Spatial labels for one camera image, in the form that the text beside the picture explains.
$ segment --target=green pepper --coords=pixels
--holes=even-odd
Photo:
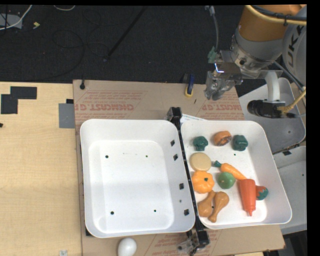
[[[234,135],[232,140],[232,148],[236,151],[244,151],[248,146],[248,141],[243,135]]]
[[[205,147],[208,145],[208,141],[205,137],[199,136],[194,138],[193,145],[196,151],[205,151]]]
[[[230,172],[222,172],[217,180],[222,189],[230,189],[236,182],[236,178]]]

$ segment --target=toy food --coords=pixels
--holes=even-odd
[[[216,192],[211,190],[207,197],[198,203],[198,213],[201,217],[209,217],[212,213],[212,200],[214,199]]]
[[[208,220],[211,222],[217,221],[218,213],[222,210],[222,208],[226,207],[229,203],[229,196],[227,193],[223,191],[219,191],[215,193],[214,196],[214,208],[212,214],[208,217]]]
[[[224,189],[230,189],[236,182],[236,178],[230,172],[222,172],[218,175],[217,182]]]
[[[200,193],[208,193],[215,185],[215,181],[212,175],[204,170],[196,170],[192,177],[193,190]]]
[[[193,153],[189,158],[189,163],[195,171],[208,171],[211,168],[211,159],[205,153]]]
[[[216,146],[224,146],[227,143],[229,143],[231,139],[232,139],[231,133],[227,130],[223,130],[223,131],[217,132],[213,136],[213,143]]]
[[[215,161],[213,166],[220,168],[221,172],[232,174],[237,180],[246,179],[246,176],[244,176],[238,169],[233,167],[231,164],[219,163],[218,161]]]
[[[251,178],[242,179],[239,186],[243,209],[252,216],[252,212],[256,210],[256,182]]]
[[[199,136],[194,138],[193,145],[196,151],[205,151],[205,147],[208,146],[208,141],[205,137]]]
[[[268,195],[269,191],[265,186],[255,186],[256,200],[263,200]]]
[[[232,148],[236,151],[244,151],[248,146],[248,141],[243,135],[234,135],[232,138]]]

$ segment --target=bin filled with toy food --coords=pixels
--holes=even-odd
[[[264,129],[189,120],[181,135],[199,218],[209,229],[284,224],[292,210]]]

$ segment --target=yellow cable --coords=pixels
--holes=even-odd
[[[306,95],[306,88],[304,91],[288,106],[278,106],[277,110],[281,111],[283,114],[288,113],[290,110],[294,108],[294,106]]]
[[[303,21],[303,20],[291,20],[291,19],[285,20],[284,18],[270,17],[268,15],[264,15],[261,12],[257,11],[251,5],[246,5],[245,7],[247,7],[248,10],[250,12],[252,12],[254,15],[258,16],[259,18],[261,18],[263,20],[269,21],[269,22],[282,23],[282,24],[284,24],[286,22],[288,24],[294,24],[294,25],[300,25],[300,26],[306,26],[307,25],[307,22]]]

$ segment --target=toy ketchup bottle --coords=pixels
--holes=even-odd
[[[239,180],[243,209],[252,216],[256,210],[256,182],[251,178]]]

